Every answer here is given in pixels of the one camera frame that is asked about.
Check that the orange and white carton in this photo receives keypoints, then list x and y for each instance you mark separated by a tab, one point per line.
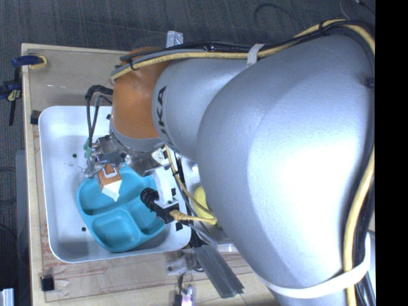
110	183

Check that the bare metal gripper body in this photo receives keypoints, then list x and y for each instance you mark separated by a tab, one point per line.
110	150

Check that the black cylinder on white bracket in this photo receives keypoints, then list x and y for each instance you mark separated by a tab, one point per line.
164	190

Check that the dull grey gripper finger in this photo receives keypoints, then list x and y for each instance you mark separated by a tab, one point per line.
91	168

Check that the white plastic tray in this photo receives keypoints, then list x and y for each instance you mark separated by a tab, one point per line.
60	202

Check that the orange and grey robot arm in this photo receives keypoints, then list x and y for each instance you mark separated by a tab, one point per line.
280	158

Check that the pale wood board red print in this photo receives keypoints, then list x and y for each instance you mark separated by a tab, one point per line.
70	75

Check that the yellow banana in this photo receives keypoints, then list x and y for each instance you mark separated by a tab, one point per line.
201	199

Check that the blue divided plate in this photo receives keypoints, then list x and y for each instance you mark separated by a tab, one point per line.
118	225

